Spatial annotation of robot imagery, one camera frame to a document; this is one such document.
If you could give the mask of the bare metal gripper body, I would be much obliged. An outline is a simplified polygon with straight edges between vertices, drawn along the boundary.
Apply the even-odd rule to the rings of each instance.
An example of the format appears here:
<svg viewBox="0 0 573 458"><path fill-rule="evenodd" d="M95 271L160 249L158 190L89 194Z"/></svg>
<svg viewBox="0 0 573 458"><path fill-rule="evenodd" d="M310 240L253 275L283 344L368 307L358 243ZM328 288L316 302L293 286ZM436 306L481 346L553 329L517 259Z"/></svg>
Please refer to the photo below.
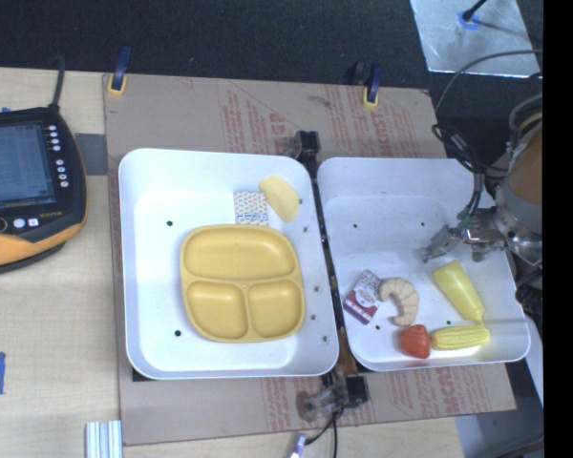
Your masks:
<svg viewBox="0 0 573 458"><path fill-rule="evenodd" d="M510 251L530 266L542 263L542 238L511 213L498 207L477 209L462 231L462 239L470 247L473 243L487 243L493 251Z"/></svg>

